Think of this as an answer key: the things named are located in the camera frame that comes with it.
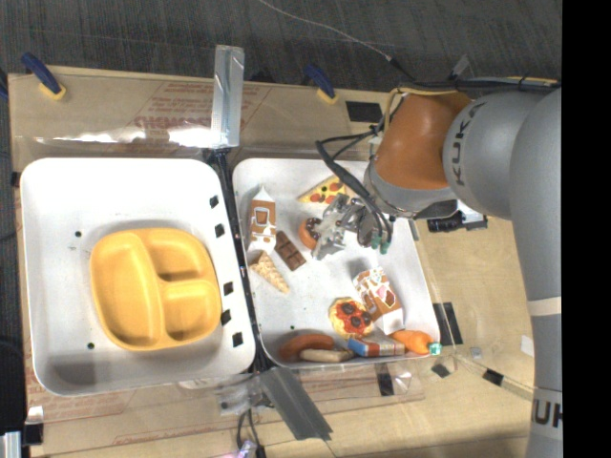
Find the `toy chocolate bar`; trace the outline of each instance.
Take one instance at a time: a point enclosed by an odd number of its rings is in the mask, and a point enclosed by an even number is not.
[[[276,233],[276,246],[274,249],[286,263],[286,266],[290,268],[290,271],[295,271],[306,262],[304,256],[299,252],[295,244],[293,244],[284,231]]]
[[[385,334],[405,328],[403,305],[392,291],[382,267],[363,271],[352,282],[373,322]]]
[[[350,338],[348,349],[351,349],[359,356],[394,356],[405,354],[403,343],[381,334],[374,332],[363,338]]]

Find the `pizza slice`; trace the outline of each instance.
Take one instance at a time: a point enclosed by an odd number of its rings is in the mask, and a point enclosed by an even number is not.
[[[330,204],[338,194],[350,196],[351,190],[337,176],[331,176],[298,196],[298,200],[303,203]]]

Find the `blue clamp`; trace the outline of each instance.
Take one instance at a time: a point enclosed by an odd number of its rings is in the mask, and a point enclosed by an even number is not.
[[[304,66],[304,73],[309,78],[314,80],[314,83],[316,83],[319,88],[318,95],[325,102],[333,104],[337,101],[337,94],[333,90],[331,80],[328,79],[327,75],[323,70],[310,63]]]
[[[38,77],[40,80],[40,86],[38,88],[41,92],[53,100],[60,100],[63,98],[66,89],[57,82],[49,68],[47,68],[40,59],[31,52],[24,52],[21,56],[21,62],[28,70]]]

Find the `hot dog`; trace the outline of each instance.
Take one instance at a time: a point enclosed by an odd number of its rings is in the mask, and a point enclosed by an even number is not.
[[[299,356],[304,349],[333,349],[334,345],[333,338],[327,334],[301,334],[280,347],[280,357],[289,361]]]

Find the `white cable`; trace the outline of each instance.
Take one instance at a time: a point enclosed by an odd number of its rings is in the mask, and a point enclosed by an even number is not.
[[[299,17],[297,15],[293,15],[292,13],[289,13],[289,12],[287,12],[285,10],[282,10],[282,9],[279,9],[278,7],[273,6],[269,2],[266,2],[265,0],[257,0],[257,1],[259,3],[265,5],[266,7],[269,7],[270,9],[276,11],[277,13],[281,13],[282,15],[285,15],[286,17],[290,17],[291,19],[299,20],[300,22],[305,22],[307,24],[311,24],[312,26],[322,27],[323,29],[327,29],[328,31],[336,32],[336,33],[344,36],[349,41],[356,42],[356,43],[360,44],[361,46],[365,46],[366,48],[369,48],[372,51],[377,52],[378,54],[382,54],[387,61],[391,61],[392,60],[392,56],[389,56],[385,52],[375,48],[374,46],[371,46],[370,43],[362,41],[361,39],[357,39],[356,37],[353,37],[353,36],[351,36],[349,34],[346,34],[345,32],[340,31],[339,29],[335,29],[334,27],[328,26],[327,24],[321,24],[320,22],[314,22],[313,20],[308,20],[308,19],[305,19],[303,17]]]

